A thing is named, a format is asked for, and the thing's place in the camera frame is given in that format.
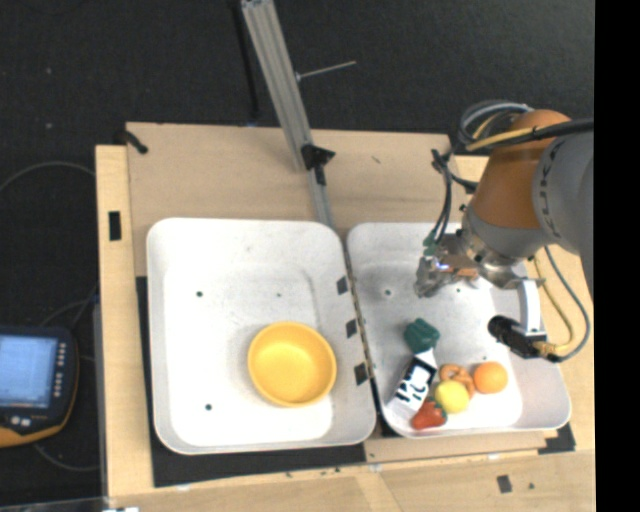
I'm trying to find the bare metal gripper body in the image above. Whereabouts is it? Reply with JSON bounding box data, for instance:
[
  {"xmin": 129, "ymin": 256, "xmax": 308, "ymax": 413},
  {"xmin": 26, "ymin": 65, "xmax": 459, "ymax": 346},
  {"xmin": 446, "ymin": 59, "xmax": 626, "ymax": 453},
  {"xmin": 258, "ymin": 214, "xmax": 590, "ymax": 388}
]
[{"xmin": 419, "ymin": 233, "xmax": 524, "ymax": 291}]

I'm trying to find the white plastic tray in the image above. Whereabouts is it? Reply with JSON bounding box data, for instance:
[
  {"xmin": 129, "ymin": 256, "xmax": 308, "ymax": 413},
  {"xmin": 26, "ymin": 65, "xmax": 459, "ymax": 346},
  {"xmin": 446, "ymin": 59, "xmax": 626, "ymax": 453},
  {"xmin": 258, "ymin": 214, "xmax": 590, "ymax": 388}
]
[
  {"xmin": 145, "ymin": 216, "xmax": 378, "ymax": 456},
  {"xmin": 345, "ymin": 221, "xmax": 573, "ymax": 440}
]

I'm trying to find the thin black and white rod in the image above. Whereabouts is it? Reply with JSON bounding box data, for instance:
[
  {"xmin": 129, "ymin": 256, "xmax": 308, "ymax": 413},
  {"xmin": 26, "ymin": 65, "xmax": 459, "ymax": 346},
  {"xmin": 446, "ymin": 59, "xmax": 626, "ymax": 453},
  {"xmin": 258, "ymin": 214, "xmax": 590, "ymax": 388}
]
[{"xmin": 342, "ymin": 242, "xmax": 387, "ymax": 426}]

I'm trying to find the brown pretzel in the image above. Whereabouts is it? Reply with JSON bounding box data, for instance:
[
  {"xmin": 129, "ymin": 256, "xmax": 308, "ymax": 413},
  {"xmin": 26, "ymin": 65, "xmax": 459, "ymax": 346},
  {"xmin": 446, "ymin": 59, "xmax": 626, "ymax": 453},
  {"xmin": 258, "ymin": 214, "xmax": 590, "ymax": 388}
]
[{"xmin": 438, "ymin": 363, "xmax": 477, "ymax": 399}]

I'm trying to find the white carton with black print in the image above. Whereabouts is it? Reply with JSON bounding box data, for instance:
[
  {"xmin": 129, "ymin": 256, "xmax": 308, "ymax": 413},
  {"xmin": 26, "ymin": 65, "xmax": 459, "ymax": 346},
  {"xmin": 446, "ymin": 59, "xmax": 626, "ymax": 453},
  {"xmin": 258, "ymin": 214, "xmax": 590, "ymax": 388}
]
[{"xmin": 386, "ymin": 347, "xmax": 439, "ymax": 414}]

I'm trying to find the orange fruit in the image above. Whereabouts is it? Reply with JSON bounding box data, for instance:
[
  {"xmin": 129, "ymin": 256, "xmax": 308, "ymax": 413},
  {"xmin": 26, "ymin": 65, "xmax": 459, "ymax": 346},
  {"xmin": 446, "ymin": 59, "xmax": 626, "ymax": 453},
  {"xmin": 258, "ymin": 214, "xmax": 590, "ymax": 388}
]
[{"xmin": 472, "ymin": 360, "xmax": 510, "ymax": 396}]

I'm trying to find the yellow lemon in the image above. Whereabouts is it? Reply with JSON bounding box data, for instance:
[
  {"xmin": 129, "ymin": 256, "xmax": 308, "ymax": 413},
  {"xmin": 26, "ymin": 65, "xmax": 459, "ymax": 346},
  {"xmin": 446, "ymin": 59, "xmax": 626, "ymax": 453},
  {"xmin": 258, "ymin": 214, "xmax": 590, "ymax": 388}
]
[{"xmin": 433, "ymin": 379, "xmax": 472, "ymax": 415}]

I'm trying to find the red strawberry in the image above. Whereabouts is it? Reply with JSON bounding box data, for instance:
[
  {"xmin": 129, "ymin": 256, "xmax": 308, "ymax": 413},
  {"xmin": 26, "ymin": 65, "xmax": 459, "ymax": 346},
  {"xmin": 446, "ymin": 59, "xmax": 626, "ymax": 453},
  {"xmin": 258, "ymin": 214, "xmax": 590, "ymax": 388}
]
[{"xmin": 410, "ymin": 397, "xmax": 449, "ymax": 432}]

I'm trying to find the yellow bowl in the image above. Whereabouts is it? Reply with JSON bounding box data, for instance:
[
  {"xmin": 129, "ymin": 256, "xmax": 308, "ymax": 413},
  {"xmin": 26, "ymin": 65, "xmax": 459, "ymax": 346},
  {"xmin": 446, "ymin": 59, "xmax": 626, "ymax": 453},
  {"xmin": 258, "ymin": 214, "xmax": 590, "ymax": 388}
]
[{"xmin": 246, "ymin": 321, "xmax": 339, "ymax": 408}]

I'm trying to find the brown cardboard board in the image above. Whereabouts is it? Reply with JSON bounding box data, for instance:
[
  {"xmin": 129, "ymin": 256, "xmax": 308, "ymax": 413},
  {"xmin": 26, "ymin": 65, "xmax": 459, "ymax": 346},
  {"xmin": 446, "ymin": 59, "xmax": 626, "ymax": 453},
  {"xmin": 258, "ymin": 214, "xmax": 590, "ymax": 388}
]
[{"xmin": 124, "ymin": 121, "xmax": 557, "ymax": 464}]

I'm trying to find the black cylinder on white bracket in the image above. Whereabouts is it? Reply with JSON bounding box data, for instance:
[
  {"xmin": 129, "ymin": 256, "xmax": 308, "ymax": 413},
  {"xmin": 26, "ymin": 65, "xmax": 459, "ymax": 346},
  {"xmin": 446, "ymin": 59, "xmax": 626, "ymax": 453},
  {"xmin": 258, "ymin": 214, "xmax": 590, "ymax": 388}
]
[{"xmin": 487, "ymin": 278, "xmax": 550, "ymax": 360}]

